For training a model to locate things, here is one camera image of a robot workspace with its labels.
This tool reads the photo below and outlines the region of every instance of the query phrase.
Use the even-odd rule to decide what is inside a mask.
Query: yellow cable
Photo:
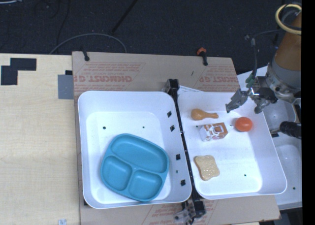
[[[279,13],[283,10],[284,7],[293,7],[293,8],[296,8],[298,9],[299,11],[302,11],[302,7],[297,5],[297,4],[284,4],[282,5],[277,11],[276,11],[276,22],[277,24],[285,31],[287,32],[290,32],[290,33],[293,33],[293,34],[298,34],[298,35],[302,35],[302,30],[294,30],[294,29],[291,29],[289,27],[287,27],[286,25],[284,25],[281,20],[279,19]]]

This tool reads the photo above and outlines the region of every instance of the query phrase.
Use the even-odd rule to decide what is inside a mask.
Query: toy tomato
[[[252,128],[252,121],[247,117],[240,117],[235,122],[235,128],[239,131],[249,131]]]

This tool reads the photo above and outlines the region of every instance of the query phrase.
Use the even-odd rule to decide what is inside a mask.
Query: robotic hand
[[[288,14],[284,15],[282,20],[279,19],[279,14],[283,9],[289,7],[298,10],[291,25],[284,22]],[[248,97],[257,105],[254,109],[256,114],[262,112],[270,103],[276,103],[278,99],[292,104],[301,103],[302,7],[297,4],[284,4],[277,10],[275,17],[279,27],[286,33],[272,61],[267,66],[266,75],[256,76],[256,68],[254,68],[246,80],[248,90],[239,89],[234,94],[231,102],[225,105],[227,113],[243,105]],[[254,38],[251,44],[252,47],[255,47]],[[298,138],[301,136],[300,131],[299,134],[290,135]]]

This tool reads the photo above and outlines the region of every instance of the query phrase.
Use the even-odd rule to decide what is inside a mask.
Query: blue tray
[[[168,169],[168,155],[160,146],[124,133],[109,144],[100,175],[112,191],[144,202],[158,196]]]

